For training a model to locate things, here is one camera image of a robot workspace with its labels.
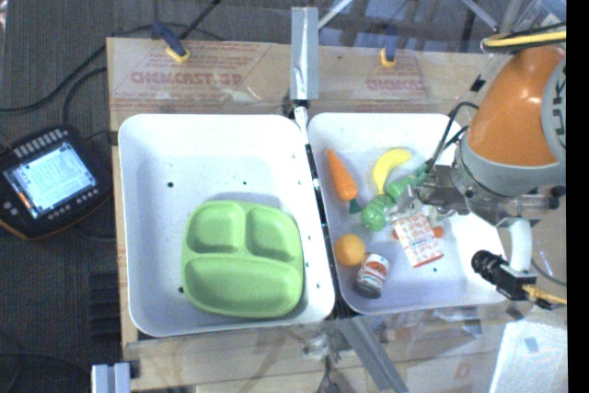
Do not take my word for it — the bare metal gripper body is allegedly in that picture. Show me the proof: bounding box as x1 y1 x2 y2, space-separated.
416 163 471 217

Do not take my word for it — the green divided plate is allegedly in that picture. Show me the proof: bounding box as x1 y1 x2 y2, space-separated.
179 199 306 319

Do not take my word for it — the orange carrot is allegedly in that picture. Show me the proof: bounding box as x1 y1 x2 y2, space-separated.
326 147 364 215

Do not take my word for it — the green broccoli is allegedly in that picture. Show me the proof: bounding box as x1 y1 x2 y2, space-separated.
360 194 398 233

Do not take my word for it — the green toy vegetable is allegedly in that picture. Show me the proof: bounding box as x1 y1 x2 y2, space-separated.
385 164 430 202

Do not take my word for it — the orange ball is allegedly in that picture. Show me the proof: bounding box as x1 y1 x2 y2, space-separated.
333 233 367 269

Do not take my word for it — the black cylinder on white bracket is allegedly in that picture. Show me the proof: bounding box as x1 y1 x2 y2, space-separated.
470 217 538 302

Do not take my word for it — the small white and orange can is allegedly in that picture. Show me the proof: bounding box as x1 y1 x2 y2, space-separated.
352 252 392 300

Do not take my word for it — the brown cardboard board red print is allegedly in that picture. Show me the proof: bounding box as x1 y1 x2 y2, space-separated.
105 36 568 388

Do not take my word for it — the white plastic tray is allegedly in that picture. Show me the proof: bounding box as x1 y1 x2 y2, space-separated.
117 112 337 339
306 111 513 317

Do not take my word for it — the orange and white carton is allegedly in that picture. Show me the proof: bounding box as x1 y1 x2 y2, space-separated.
392 211 445 270

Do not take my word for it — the yellow banana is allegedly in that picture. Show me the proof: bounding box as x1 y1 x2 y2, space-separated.
371 146 414 197

